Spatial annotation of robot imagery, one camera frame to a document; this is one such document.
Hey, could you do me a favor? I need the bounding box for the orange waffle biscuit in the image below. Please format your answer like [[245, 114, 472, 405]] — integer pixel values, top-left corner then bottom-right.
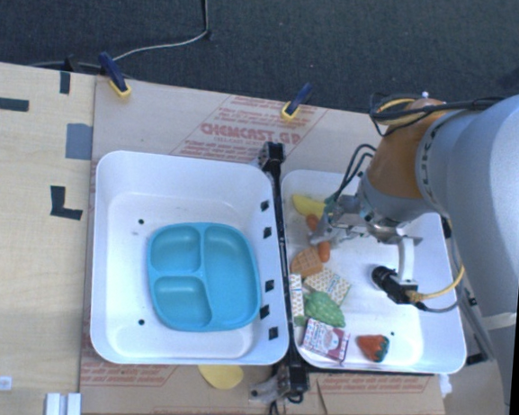
[[289, 245, 327, 281]]

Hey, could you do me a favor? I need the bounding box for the white carton with orange pattern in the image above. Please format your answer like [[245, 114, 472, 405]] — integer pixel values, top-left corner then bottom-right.
[[301, 265, 354, 308]]

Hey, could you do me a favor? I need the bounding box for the yellow flat disc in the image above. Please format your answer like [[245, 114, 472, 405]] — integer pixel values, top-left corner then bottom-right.
[[194, 361, 246, 393]]

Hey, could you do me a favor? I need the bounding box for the yellow banana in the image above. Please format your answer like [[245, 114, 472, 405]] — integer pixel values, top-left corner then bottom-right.
[[290, 194, 330, 220]]

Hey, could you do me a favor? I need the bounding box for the red and white carton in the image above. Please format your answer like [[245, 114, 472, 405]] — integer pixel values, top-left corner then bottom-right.
[[298, 317, 353, 365]]

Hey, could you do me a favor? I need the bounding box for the thin black and white rod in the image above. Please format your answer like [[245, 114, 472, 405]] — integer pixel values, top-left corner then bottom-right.
[[252, 166, 320, 374]]

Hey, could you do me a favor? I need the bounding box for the white plastic tray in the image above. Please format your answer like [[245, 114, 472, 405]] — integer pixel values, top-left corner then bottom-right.
[[265, 167, 484, 382], [78, 148, 307, 380]]

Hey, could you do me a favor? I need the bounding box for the red strawberry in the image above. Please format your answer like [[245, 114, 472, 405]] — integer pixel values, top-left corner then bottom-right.
[[353, 331, 392, 365]]

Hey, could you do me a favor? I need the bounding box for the brown cardboard board red print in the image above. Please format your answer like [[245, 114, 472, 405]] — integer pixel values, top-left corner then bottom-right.
[[65, 74, 473, 415]]

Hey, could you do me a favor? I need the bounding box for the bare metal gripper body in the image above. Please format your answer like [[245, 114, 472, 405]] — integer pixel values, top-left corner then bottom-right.
[[326, 192, 427, 249]]

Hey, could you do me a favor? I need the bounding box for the black cylinder on white bracket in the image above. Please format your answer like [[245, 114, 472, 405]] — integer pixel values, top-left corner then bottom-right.
[[368, 232, 425, 307]]

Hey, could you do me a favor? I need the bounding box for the black block with thin wires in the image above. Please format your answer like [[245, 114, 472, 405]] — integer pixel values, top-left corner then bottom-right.
[[256, 140, 290, 175], [275, 361, 313, 396]]

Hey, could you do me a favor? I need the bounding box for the blue divided plate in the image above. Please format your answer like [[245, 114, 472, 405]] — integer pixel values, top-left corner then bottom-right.
[[139, 217, 270, 338]]

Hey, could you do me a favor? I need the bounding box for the orange carrot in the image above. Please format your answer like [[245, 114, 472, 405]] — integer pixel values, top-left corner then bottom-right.
[[301, 212, 336, 265]]

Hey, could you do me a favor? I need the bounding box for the narrow white patterned carton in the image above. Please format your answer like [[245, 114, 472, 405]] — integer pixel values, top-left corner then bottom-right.
[[284, 273, 310, 320]]

